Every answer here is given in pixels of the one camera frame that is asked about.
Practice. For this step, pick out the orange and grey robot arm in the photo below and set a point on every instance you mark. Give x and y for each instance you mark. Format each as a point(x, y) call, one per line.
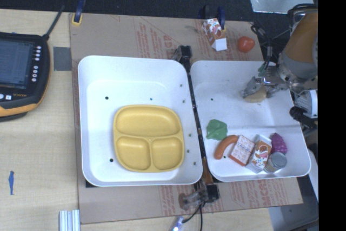
point(300, 43)

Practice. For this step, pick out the red tomato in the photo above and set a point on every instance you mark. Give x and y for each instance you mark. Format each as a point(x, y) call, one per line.
point(246, 44)

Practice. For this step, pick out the orange sausage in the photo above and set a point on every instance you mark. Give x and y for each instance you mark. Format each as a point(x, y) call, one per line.
point(224, 146)

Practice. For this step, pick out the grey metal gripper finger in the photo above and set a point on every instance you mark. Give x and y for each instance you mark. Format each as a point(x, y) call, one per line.
point(252, 86)
point(274, 90)

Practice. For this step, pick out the orange and white carton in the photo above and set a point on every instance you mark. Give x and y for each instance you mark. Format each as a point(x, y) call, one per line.
point(260, 154)
point(215, 33)

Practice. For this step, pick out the beige biscuit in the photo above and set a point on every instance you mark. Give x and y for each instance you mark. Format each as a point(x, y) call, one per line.
point(255, 97)

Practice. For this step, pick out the black cylinder on white bracket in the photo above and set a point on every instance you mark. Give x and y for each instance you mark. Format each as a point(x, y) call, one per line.
point(306, 104)

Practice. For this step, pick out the green lettuce leaf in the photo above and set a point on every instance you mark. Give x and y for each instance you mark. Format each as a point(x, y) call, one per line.
point(216, 129)

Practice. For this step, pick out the yellow divided plate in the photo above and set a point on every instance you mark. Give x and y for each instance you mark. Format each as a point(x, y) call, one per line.
point(147, 138)

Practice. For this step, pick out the orange patterned carton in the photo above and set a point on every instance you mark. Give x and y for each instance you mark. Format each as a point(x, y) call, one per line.
point(242, 150)

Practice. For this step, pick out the purple grapes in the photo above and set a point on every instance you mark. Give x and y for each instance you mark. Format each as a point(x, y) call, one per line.
point(279, 143)

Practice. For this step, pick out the white plastic tray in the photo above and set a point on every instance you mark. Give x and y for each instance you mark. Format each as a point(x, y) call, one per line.
point(243, 116)
point(129, 75)

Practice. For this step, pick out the silver can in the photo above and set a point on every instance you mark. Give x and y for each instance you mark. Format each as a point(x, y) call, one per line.
point(278, 161)

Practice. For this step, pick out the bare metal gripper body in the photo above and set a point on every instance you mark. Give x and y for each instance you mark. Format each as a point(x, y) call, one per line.
point(273, 79)

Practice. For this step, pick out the brown cardboard board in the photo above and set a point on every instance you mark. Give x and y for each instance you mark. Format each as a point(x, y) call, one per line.
point(113, 35)

